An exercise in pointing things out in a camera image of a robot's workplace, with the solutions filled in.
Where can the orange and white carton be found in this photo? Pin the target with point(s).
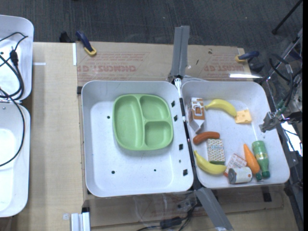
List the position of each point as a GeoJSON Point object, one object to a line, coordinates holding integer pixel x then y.
{"type": "Point", "coordinates": [197, 113]}

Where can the green divided plate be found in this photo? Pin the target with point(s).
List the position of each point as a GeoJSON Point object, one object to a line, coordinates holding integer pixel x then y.
{"type": "Point", "coordinates": [127, 121]}

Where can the small orange and white packet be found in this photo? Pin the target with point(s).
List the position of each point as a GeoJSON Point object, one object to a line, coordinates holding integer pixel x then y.
{"type": "Point", "coordinates": [237, 161]}

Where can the brown cardboard board red print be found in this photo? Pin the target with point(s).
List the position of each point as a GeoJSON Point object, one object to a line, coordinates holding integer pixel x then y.
{"type": "Point", "coordinates": [154, 59]}

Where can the orange-brown sausage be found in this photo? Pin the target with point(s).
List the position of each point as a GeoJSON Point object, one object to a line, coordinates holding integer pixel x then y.
{"type": "Point", "coordinates": [205, 137]}

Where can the orange carrot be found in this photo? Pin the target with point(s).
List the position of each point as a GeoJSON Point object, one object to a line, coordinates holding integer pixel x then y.
{"type": "Point", "coordinates": [251, 160]}

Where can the green bottle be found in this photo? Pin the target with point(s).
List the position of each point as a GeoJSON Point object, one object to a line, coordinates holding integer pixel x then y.
{"type": "Point", "coordinates": [261, 155]}

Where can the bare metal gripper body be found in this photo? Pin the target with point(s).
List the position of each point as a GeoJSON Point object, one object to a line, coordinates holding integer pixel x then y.
{"type": "Point", "coordinates": [272, 118]}

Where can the yellow cheese wedge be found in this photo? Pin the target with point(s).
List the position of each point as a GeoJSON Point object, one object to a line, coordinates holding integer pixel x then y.
{"type": "Point", "coordinates": [243, 117]}

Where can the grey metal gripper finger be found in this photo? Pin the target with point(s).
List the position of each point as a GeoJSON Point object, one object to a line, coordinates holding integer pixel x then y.
{"type": "Point", "coordinates": [265, 129]}
{"type": "Point", "coordinates": [262, 126]}

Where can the white carton with yellow pattern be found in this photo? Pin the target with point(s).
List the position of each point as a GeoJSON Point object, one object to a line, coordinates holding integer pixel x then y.
{"type": "Point", "coordinates": [215, 150]}

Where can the white plastic tray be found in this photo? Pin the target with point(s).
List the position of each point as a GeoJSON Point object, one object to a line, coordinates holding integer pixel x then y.
{"type": "Point", "coordinates": [134, 172]}
{"type": "Point", "coordinates": [237, 138]}

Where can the yellow banana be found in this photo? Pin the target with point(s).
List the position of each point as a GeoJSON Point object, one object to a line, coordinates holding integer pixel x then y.
{"type": "Point", "coordinates": [208, 167]}
{"type": "Point", "coordinates": [223, 104]}

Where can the white can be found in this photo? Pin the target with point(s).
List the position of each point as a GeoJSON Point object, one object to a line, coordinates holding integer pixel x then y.
{"type": "Point", "coordinates": [241, 175]}

